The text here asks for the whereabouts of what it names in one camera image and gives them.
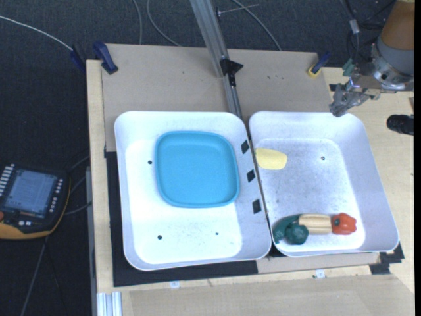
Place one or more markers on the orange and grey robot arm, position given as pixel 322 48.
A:
pixel 398 21

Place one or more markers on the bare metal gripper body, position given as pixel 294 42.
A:
pixel 383 76

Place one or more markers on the black cylinder on white bracket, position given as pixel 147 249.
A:
pixel 401 123

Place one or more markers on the brown cardboard board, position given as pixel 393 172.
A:
pixel 171 81

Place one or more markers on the dark green curved vegetable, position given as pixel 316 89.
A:
pixel 280 227

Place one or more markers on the green broccoli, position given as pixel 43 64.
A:
pixel 296 235

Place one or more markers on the red bell pepper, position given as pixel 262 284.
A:
pixel 344 224

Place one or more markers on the beige ridged bread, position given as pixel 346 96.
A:
pixel 315 224

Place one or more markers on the white plastic tray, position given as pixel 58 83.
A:
pixel 184 235
pixel 312 183

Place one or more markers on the yellow oval slice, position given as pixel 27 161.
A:
pixel 271 159

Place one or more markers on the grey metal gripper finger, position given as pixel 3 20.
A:
pixel 336 105
pixel 350 102

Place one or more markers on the blue plate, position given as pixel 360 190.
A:
pixel 197 170

